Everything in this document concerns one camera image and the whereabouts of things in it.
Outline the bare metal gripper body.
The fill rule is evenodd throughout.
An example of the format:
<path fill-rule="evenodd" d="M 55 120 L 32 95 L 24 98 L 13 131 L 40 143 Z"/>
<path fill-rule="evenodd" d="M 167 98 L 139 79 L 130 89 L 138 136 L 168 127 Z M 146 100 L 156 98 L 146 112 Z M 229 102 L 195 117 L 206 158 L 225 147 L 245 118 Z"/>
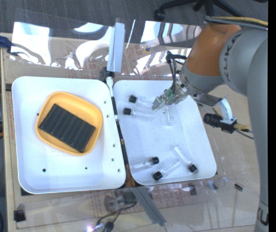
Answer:
<path fill-rule="evenodd" d="M 187 96 L 193 96 L 197 91 L 187 81 L 184 75 L 176 77 L 175 82 L 164 91 L 164 100 L 168 105 L 177 104 Z"/>

